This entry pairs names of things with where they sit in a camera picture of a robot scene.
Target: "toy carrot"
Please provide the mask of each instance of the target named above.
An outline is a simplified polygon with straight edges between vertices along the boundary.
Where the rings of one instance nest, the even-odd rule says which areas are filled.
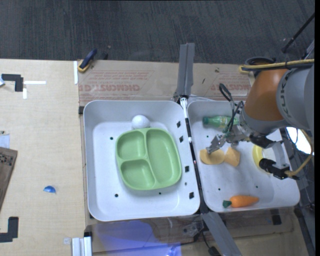
[[[246,206],[253,205],[258,201],[259,201],[259,198],[256,196],[239,194],[239,195],[232,196],[229,201],[224,200],[222,205],[224,208],[227,208],[228,206],[231,206],[233,208],[238,208],[238,207],[246,207]]]

